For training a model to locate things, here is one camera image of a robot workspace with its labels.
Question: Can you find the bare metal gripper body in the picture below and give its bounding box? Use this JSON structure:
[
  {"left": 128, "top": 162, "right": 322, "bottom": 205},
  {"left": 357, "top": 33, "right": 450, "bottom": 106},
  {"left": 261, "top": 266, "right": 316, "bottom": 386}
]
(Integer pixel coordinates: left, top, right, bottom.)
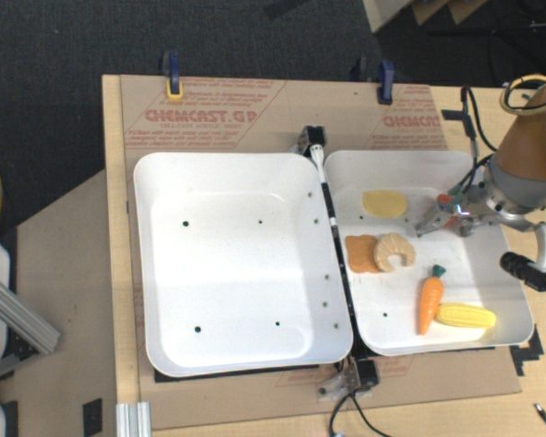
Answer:
[{"left": 453, "top": 182, "right": 546, "bottom": 238}]

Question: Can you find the beige croissant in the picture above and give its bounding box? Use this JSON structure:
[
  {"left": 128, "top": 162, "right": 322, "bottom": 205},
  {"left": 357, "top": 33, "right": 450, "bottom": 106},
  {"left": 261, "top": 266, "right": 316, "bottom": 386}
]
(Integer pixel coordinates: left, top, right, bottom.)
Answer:
[{"left": 373, "top": 231, "right": 417, "bottom": 273}]

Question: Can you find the yellow round biscuit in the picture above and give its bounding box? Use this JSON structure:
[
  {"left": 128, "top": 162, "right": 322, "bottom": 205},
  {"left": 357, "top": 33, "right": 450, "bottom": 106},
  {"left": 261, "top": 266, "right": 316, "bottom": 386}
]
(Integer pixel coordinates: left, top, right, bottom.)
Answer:
[{"left": 361, "top": 189, "right": 410, "bottom": 220}]

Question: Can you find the white plastic tray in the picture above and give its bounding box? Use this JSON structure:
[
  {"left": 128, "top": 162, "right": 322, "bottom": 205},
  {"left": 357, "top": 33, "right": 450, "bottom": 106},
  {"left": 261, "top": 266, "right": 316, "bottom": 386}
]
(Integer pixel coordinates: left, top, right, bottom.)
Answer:
[
  {"left": 322, "top": 149, "right": 536, "bottom": 357},
  {"left": 132, "top": 151, "right": 355, "bottom": 378}
]

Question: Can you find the orange bread slice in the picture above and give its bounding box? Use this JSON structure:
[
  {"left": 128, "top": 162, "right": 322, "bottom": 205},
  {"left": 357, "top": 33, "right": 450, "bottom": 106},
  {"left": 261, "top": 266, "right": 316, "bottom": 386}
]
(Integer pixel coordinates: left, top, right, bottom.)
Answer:
[{"left": 344, "top": 234, "right": 381, "bottom": 275}]

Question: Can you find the orange carrot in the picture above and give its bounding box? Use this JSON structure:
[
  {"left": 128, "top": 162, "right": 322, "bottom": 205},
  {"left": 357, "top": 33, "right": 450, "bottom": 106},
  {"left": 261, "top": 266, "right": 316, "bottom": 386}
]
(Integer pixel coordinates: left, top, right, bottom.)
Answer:
[{"left": 418, "top": 264, "right": 448, "bottom": 337}]

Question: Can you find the thin black and white rod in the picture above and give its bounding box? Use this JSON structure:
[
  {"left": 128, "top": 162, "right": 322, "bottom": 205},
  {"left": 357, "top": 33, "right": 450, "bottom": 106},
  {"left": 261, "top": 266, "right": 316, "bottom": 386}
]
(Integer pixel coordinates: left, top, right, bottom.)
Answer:
[{"left": 308, "top": 144, "right": 360, "bottom": 360}]

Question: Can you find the yellow corn cob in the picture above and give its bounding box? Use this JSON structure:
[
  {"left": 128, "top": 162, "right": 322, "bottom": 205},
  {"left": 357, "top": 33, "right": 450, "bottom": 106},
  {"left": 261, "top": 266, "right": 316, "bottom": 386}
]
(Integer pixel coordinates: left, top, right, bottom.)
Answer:
[{"left": 435, "top": 301, "right": 498, "bottom": 329}]

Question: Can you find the brown cardboard board red print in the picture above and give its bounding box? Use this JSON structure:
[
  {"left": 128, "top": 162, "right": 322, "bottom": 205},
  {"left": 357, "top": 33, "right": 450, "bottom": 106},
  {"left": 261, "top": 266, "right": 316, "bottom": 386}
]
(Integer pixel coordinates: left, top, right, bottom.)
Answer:
[{"left": 117, "top": 74, "right": 524, "bottom": 431}]

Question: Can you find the black cylinder on white bracket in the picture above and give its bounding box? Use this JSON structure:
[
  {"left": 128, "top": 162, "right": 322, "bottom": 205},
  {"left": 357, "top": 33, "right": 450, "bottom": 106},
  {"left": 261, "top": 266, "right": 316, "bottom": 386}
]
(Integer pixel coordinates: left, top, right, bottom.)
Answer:
[{"left": 499, "top": 222, "right": 546, "bottom": 293}]

